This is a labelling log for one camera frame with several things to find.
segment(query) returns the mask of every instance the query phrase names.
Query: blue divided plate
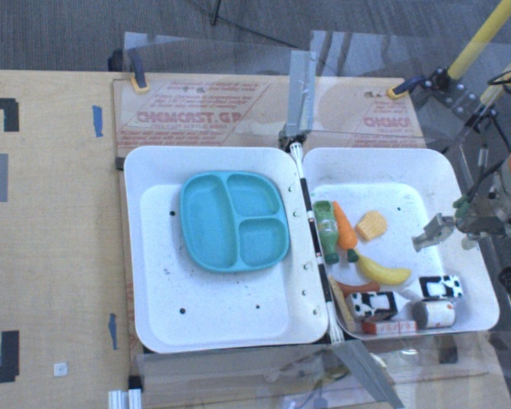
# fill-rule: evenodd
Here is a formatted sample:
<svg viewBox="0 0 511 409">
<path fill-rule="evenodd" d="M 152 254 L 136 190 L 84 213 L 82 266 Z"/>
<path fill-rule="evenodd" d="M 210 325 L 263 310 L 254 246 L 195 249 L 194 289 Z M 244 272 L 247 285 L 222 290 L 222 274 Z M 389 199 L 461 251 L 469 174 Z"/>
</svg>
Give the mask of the blue divided plate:
<svg viewBox="0 0 511 409">
<path fill-rule="evenodd" d="M 191 258 L 211 271 L 271 267 L 290 248 L 280 194 L 254 173 L 213 171 L 191 177 L 181 188 L 180 218 Z"/>
</svg>

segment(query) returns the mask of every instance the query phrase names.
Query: wooden table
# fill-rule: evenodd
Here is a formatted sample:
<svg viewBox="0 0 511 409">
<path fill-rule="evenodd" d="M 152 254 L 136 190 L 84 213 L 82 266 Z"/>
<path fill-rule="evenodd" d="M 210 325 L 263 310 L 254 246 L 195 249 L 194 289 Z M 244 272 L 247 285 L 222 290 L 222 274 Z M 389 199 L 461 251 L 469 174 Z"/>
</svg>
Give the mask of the wooden table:
<svg viewBox="0 0 511 409">
<path fill-rule="evenodd" d="M 18 375 L 0 383 L 0 407 L 106 407 L 108 391 L 127 388 L 112 95 L 112 81 L 121 77 L 0 71 L 0 98 L 19 103 L 19 131 L 4 131 L 0 110 L 0 154 L 7 155 L 7 201 L 0 201 L 0 353 L 3 332 L 19 332 L 20 341 Z M 93 106 L 102 111 L 102 137 Z M 406 407 L 511 407 L 493 348 L 481 348 L 488 374 L 398 384 L 399 397 Z M 63 363 L 67 374 L 56 377 L 54 366 Z M 195 407 L 276 407 L 276 399 Z"/>
</svg>

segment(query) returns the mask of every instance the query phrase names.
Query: yellow banana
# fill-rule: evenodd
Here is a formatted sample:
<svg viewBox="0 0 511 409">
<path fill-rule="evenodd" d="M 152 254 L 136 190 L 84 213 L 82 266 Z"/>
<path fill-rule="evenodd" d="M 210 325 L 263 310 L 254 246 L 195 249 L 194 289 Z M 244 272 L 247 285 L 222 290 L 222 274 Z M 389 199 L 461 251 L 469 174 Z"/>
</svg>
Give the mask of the yellow banana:
<svg viewBox="0 0 511 409">
<path fill-rule="evenodd" d="M 356 263 L 366 278 L 383 285 L 401 285 L 411 276 L 411 271 L 408 268 L 386 268 L 360 254 Z"/>
</svg>

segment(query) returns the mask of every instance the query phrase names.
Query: gray floor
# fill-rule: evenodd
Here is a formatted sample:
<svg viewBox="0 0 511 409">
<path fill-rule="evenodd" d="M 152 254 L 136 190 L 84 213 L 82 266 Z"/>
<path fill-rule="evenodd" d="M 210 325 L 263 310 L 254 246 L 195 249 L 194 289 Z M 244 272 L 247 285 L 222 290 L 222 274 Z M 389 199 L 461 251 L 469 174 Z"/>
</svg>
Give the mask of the gray floor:
<svg viewBox="0 0 511 409">
<path fill-rule="evenodd" d="M 324 74 L 409 78 L 450 65 L 501 0 L 223 0 L 220 19 L 211 26 L 205 11 L 214 1 L 0 0 L 0 69 L 107 71 L 107 60 L 123 47 L 126 32 L 309 49 L 311 31 L 333 31 L 347 32 L 355 41 L 348 65 L 327 62 Z M 212 54 L 203 58 L 213 59 Z M 510 61 L 511 18 L 462 81 L 480 94 Z M 171 55 L 147 70 L 179 65 Z M 511 143 L 511 95 L 496 108 Z M 462 126 L 431 101 L 418 112 L 435 143 Z M 490 162 L 507 156 L 494 129 L 488 137 Z M 479 137 L 471 135 L 465 147 L 468 163 L 476 162 Z M 494 278 L 511 266 L 510 240 L 488 241 L 483 248 Z M 511 387 L 511 308 L 504 289 L 495 287 L 502 306 L 495 343 Z"/>
</svg>

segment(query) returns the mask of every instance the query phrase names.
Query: green bottle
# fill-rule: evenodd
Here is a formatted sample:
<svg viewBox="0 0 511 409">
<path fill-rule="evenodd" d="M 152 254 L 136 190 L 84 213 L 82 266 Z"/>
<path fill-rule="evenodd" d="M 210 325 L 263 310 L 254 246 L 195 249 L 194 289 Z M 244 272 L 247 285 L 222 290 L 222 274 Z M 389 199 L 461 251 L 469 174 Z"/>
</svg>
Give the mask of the green bottle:
<svg viewBox="0 0 511 409">
<path fill-rule="evenodd" d="M 321 200 L 314 203 L 313 209 L 320 244 L 324 249 L 325 263 L 338 263 L 339 254 L 336 252 L 336 246 L 339 239 L 339 229 L 337 228 L 333 204 L 328 200 Z"/>
</svg>

